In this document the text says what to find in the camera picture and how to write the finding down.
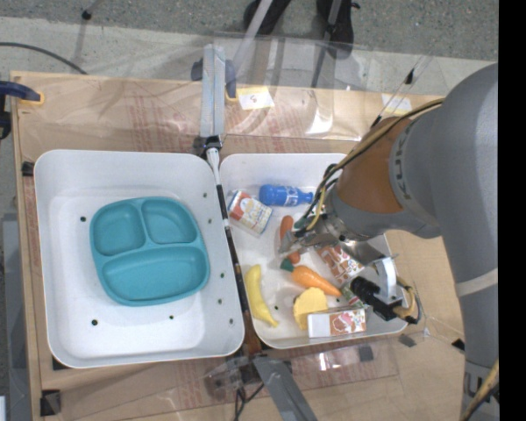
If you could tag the brown cardboard board red print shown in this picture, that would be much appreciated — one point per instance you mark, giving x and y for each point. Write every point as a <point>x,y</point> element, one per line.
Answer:
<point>114,116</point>

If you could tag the white carton with orange pattern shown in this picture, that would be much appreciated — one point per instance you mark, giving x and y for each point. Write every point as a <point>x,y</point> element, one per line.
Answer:
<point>339,263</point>

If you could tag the blue bottle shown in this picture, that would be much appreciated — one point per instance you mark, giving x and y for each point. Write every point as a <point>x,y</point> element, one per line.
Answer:
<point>280,195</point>

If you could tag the small green and red packet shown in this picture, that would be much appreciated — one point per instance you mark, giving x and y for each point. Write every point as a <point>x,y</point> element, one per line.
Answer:
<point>353,298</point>

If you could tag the yellow banana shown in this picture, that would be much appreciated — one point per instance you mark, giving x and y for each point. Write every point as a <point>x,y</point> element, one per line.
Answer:
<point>256,294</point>

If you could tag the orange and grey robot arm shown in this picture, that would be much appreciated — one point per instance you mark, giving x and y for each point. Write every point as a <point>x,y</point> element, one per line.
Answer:
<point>447,169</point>

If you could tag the white carton with colourful print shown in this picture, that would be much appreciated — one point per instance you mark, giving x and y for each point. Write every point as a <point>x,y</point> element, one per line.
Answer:
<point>249,213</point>

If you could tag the blue divided plate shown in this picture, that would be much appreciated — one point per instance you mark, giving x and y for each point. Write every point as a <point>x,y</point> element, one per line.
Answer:
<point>149,252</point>

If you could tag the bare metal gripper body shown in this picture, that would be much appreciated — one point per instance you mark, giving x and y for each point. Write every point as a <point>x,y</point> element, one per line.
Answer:
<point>329,231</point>

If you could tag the orange sausage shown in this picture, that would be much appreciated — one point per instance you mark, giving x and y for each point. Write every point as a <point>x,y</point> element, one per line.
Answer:
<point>286,226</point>

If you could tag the person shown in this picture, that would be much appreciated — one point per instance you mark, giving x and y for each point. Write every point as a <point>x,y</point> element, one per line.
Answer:
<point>339,11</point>

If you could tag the black cylinder on white bracket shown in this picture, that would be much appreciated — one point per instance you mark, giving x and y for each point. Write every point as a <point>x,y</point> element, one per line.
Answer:
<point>379,294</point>

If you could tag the orange carrot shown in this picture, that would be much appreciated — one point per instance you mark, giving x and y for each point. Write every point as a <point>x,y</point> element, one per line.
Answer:
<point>311,278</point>

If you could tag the white plastic tray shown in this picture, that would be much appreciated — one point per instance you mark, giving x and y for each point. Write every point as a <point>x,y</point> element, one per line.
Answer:
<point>127,331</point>
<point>280,173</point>

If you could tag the white carton with orange print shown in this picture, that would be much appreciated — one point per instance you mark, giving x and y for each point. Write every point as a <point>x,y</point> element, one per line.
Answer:
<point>337,323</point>

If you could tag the yellow biscuit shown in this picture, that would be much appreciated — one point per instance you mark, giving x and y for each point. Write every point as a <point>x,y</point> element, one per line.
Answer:
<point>309,303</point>

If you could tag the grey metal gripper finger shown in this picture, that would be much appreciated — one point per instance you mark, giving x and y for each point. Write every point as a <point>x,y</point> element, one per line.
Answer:
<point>286,244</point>
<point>306,249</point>

